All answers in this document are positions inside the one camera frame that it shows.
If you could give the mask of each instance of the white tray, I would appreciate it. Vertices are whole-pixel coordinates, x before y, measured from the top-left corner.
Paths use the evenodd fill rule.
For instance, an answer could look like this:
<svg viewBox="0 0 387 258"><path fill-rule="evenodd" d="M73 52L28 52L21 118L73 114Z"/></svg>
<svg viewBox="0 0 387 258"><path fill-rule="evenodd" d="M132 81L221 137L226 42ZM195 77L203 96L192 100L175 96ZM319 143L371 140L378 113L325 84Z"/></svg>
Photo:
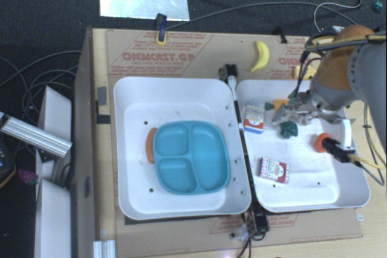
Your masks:
<svg viewBox="0 0 387 258"><path fill-rule="evenodd" d="M303 82L300 91L309 88ZM243 118L248 103L286 99L296 86L295 81L245 80L237 87ZM314 119L308 126L298 126L298 137L282 138L279 126L273 127L274 110L266 111L262 134L246 132L258 201L272 212L321 210L361 207L369 201L369 187L364 171L351 163L342 164L327 153L313 148L316 137L326 132L340 141L339 125ZM287 184L259 178L258 161L266 157L289 164Z"/></svg>
<svg viewBox="0 0 387 258"><path fill-rule="evenodd" d="M115 134L122 212L136 220L240 214L251 193L230 88L214 79L125 77L114 87ZM158 182L146 159L152 127L172 121L208 121L222 132L230 181L220 191L176 195Z"/></svg>

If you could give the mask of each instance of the yellow banana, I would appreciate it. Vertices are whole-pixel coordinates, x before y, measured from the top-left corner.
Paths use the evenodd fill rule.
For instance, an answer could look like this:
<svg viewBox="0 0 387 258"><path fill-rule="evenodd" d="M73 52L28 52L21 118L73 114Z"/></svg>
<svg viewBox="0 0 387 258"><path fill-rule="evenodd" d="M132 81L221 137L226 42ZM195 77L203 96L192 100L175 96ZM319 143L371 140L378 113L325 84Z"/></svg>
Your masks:
<svg viewBox="0 0 387 258"><path fill-rule="evenodd" d="M255 64L255 66L253 68L251 68L251 72L265 68L267 63L268 63L269 57L270 57L268 47L262 41L256 42L256 48L258 50L258 60Z"/></svg>

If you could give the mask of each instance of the black device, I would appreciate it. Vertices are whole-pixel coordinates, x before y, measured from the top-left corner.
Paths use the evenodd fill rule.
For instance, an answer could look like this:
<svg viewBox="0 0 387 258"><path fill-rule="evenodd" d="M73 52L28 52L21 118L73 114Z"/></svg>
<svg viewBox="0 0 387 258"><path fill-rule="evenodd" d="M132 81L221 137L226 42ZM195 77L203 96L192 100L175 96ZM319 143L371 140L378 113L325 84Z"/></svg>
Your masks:
<svg viewBox="0 0 387 258"><path fill-rule="evenodd" d="M9 148L0 139L0 188L6 185L16 173L16 165Z"/></svg>

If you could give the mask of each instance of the white cable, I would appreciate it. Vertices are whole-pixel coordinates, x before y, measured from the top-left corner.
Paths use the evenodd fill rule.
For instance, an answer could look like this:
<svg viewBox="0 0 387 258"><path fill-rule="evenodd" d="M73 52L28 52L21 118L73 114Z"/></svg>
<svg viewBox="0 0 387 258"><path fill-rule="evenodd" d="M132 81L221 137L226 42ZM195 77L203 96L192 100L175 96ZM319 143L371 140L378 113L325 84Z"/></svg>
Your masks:
<svg viewBox="0 0 387 258"><path fill-rule="evenodd" d="M336 5L338 7L342 7L342 8L350 8L350 9L356 9L356 8L359 8L361 5L362 5L362 1L363 0L359 0L359 3L357 5L343 5L343 4L336 4L335 2L323 2L322 4L319 4L315 11L314 11L314 14L313 14L313 21L314 21L314 25L316 26L317 30L319 32L321 32L321 29L319 28L319 26L317 25L317 20L316 20L316 14L317 14L317 11L319 8L321 8L322 6L324 5Z"/></svg>

